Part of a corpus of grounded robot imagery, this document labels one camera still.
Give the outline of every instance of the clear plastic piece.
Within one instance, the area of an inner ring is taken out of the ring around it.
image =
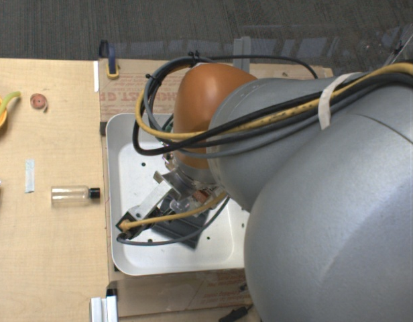
[[[84,185],[52,187],[52,206],[54,207],[88,205],[91,199],[100,197],[101,190],[99,188],[90,189]]]

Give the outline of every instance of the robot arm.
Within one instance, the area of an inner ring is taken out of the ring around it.
[[[172,152],[172,169],[118,222],[127,238],[167,196],[159,218],[197,215],[227,193],[251,212],[245,271],[264,321],[413,320],[413,64],[350,76],[324,130],[318,99],[334,78],[256,79],[212,63],[184,77],[174,133],[148,127],[141,113],[172,70],[150,78],[134,128],[135,149]],[[141,149],[140,127],[165,146]]]

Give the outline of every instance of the wooden table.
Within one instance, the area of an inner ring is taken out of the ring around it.
[[[93,64],[0,59],[0,95],[21,91],[0,130],[0,321],[88,321],[108,283],[103,199],[53,208],[50,187],[103,189],[99,98]],[[32,109],[44,94],[47,112]],[[35,191],[25,193],[25,160]]]

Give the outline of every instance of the metal clamp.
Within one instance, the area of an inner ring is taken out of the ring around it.
[[[111,80],[118,78],[119,66],[115,60],[115,49],[107,40],[101,40],[101,44],[99,45],[99,57],[108,58],[108,63],[106,64],[107,77]]]
[[[117,297],[95,297],[90,302],[91,322],[119,322]]]
[[[120,224],[126,219],[133,222],[141,221],[142,219],[151,217],[152,213],[156,210],[157,205],[161,201],[163,201],[163,199],[167,195],[173,192],[174,187],[172,187],[167,181],[162,181],[158,186],[155,187],[152,192],[150,192],[150,194],[143,200],[141,205],[131,207],[129,210],[127,210],[122,218],[120,218],[119,222],[117,222],[116,227],[119,228],[120,231],[123,231],[120,228]],[[133,239],[150,226],[151,225],[140,225],[139,227],[131,228],[130,230],[125,232],[126,236],[129,239]]]

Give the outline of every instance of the cardboard box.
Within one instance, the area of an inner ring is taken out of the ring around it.
[[[120,113],[133,113],[135,101],[146,83],[145,74],[152,74],[166,61],[118,59],[119,78],[106,76],[106,59],[99,61],[99,88],[101,121],[106,122]],[[313,67],[319,77],[332,76],[331,69]],[[176,92],[185,70],[171,74],[162,83],[156,98],[154,113],[171,113]],[[311,74],[302,66],[284,64],[251,64],[250,73],[257,78],[281,77],[310,79]],[[109,223],[109,187],[107,147],[103,138],[105,173],[105,202]],[[110,230],[108,236],[109,288],[117,289],[119,316],[234,307],[250,305],[251,297],[245,283],[243,268],[183,272],[149,276],[128,276],[119,272],[111,257]]]

